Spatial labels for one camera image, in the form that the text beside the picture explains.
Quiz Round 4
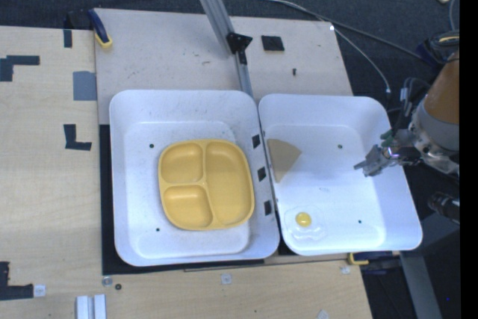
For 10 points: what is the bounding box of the yellow divided plate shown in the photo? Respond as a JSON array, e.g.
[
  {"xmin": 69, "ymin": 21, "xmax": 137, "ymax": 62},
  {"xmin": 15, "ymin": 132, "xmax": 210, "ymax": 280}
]
[{"xmin": 157, "ymin": 138, "xmax": 256, "ymax": 232}]

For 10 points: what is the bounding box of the white fried egg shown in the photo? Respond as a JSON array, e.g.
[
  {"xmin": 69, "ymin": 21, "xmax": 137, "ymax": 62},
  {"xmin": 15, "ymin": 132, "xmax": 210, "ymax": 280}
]
[{"xmin": 283, "ymin": 204, "xmax": 327, "ymax": 242}]

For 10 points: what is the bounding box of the white plastic tray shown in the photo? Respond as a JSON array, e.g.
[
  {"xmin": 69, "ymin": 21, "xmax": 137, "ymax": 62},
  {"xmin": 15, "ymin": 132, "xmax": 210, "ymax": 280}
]
[
  {"xmin": 258, "ymin": 93, "xmax": 424, "ymax": 258},
  {"xmin": 108, "ymin": 88, "xmax": 282, "ymax": 268}
]

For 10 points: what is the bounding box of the black cylinder on white bracket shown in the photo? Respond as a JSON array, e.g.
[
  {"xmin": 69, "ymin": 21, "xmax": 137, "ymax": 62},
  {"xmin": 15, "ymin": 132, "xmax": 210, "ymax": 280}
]
[{"xmin": 426, "ymin": 191, "xmax": 461, "ymax": 224}]

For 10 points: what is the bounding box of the tan pizza slice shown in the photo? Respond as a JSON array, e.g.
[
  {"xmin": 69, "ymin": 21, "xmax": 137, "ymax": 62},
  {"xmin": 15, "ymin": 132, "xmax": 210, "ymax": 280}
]
[{"xmin": 266, "ymin": 137, "xmax": 303, "ymax": 185}]

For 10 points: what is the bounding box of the pale wood board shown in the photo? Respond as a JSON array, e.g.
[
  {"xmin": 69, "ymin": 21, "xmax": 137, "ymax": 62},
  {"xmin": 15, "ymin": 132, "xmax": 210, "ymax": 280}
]
[{"xmin": 93, "ymin": 7, "xmax": 371, "ymax": 267}]

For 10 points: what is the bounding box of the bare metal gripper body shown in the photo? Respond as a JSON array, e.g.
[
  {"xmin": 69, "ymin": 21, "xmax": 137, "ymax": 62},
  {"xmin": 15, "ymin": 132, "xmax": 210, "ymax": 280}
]
[{"xmin": 386, "ymin": 128, "xmax": 461, "ymax": 176}]

